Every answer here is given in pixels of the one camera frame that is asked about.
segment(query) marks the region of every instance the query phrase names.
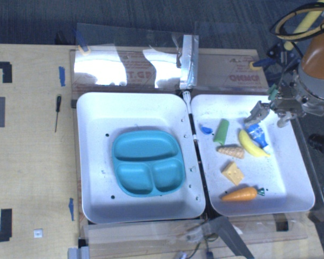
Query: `green block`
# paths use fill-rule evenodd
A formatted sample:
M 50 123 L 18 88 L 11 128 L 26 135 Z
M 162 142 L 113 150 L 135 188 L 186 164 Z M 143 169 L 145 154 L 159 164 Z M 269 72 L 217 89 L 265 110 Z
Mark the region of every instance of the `green block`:
M 215 134 L 214 142 L 218 142 L 219 144 L 224 145 L 227 138 L 228 128 L 229 121 L 226 119 L 222 119 Z

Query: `white plastic tray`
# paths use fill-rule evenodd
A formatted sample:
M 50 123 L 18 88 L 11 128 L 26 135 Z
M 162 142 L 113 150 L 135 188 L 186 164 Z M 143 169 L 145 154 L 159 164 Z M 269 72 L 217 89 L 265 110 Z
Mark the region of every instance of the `white plastic tray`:
M 203 184 L 186 104 L 172 94 L 87 93 L 77 102 L 82 204 L 94 223 L 192 219 L 205 209 Z M 133 197 L 117 184 L 111 158 L 119 135 L 161 130 L 174 136 L 186 178 L 174 193 Z
M 222 118 L 229 121 L 226 144 L 238 144 L 238 134 L 244 119 L 258 100 L 268 102 L 266 96 L 199 95 L 192 99 L 195 129 L 199 140 L 201 160 L 213 208 L 225 216 L 301 212 L 311 209 L 315 197 L 291 124 L 278 128 L 273 112 L 260 123 L 268 144 L 270 158 L 256 158 L 245 152 L 244 159 L 236 159 L 216 151 L 218 143 L 213 135 L 206 135 L 200 126 L 216 132 Z M 235 161 L 245 178 L 235 186 L 221 171 Z M 246 186 L 264 187 L 265 196 L 246 202 L 222 202 L 220 197 Z

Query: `yellow tube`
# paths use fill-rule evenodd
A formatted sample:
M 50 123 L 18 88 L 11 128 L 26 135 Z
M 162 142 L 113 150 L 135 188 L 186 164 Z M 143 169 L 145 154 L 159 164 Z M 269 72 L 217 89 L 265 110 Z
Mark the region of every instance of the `yellow tube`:
M 307 31 L 312 26 L 312 24 L 317 20 L 317 18 L 321 15 L 321 13 L 322 13 L 321 11 L 311 11 L 308 14 L 306 14 L 305 18 L 301 21 L 298 27 L 296 27 L 293 33 Z M 287 51 L 293 49 L 293 45 L 290 42 L 285 42 L 284 46 Z

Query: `white square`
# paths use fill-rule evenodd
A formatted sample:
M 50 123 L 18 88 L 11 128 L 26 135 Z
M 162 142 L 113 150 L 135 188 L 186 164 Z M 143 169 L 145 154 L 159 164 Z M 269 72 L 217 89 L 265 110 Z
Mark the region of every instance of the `white square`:
M 33 237 L 34 238 L 42 238 L 43 237 L 43 229 L 42 228 L 35 229 L 33 231 Z

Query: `beige tabletop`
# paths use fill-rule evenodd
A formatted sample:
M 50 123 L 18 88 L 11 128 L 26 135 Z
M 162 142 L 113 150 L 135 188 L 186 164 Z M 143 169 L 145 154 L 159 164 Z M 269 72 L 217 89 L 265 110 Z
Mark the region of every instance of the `beige tabletop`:
M 5 97 L 5 127 L 0 128 L 0 214 L 1 209 L 12 209 L 12 237 L 0 242 L 0 259 L 67 258 L 68 248 L 77 246 L 80 228 L 70 78 L 70 51 L 74 49 L 0 44 L 0 62 L 10 62 L 13 74 L 13 82 L 3 84 L 0 70 L 0 97 Z M 64 87 L 60 66 L 65 68 Z M 58 94 L 62 104 L 55 133 Z M 248 244 L 251 253 L 255 258 L 324 258 L 313 223 L 306 214 L 300 218 L 304 237 Z M 43 237 L 35 238 L 35 229 L 42 229 Z M 213 252 L 215 258 L 234 256 L 227 247 Z M 94 258 L 106 257 L 97 254 Z M 193 258 L 205 258 L 204 250 Z

